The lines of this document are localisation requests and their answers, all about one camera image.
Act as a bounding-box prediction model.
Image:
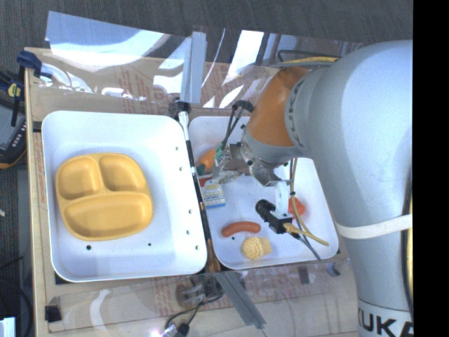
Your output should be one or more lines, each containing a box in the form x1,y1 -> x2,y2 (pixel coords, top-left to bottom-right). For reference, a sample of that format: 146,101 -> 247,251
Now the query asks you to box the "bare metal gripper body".
217,142 -> 293,186

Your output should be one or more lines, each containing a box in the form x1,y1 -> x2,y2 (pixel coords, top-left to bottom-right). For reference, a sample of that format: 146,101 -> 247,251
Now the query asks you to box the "orange carrot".
196,147 -> 217,176

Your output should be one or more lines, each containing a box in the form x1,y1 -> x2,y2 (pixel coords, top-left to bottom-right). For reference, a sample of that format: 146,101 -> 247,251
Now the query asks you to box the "blue and white carton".
201,182 -> 227,209

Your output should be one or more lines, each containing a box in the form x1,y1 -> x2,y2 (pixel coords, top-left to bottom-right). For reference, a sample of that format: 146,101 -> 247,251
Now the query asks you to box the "thin black and white rod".
177,111 -> 221,272

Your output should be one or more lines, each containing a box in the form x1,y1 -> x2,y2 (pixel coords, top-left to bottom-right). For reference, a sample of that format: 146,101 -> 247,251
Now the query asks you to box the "white plastic tray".
41,110 -> 209,283
188,115 -> 340,271

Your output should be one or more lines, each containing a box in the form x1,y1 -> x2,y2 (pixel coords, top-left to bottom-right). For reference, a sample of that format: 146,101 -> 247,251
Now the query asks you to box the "brown sausage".
221,220 -> 262,239

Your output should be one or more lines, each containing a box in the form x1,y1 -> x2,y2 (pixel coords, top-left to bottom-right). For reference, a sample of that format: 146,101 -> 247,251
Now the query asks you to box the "orange toy food piece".
288,195 -> 307,218

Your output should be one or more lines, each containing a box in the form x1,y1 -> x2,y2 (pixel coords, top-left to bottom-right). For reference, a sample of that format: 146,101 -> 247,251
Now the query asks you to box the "yellow corn cob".
241,236 -> 272,260

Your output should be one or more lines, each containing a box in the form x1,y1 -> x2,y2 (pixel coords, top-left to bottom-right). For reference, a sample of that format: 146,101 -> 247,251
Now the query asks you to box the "yellow divided plate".
55,152 -> 155,242

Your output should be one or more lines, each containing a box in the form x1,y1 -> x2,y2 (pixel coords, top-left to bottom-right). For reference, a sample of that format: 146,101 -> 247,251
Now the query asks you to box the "brown cardboard board red print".
23,46 -> 359,337

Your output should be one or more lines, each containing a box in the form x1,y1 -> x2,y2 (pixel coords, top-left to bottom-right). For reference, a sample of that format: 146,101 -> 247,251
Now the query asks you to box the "black cylinder on white bracket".
255,179 -> 294,235

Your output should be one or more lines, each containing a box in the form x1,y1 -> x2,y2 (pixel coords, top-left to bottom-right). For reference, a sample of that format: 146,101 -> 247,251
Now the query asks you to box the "black block with thin wires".
167,99 -> 192,117
182,275 -> 225,302

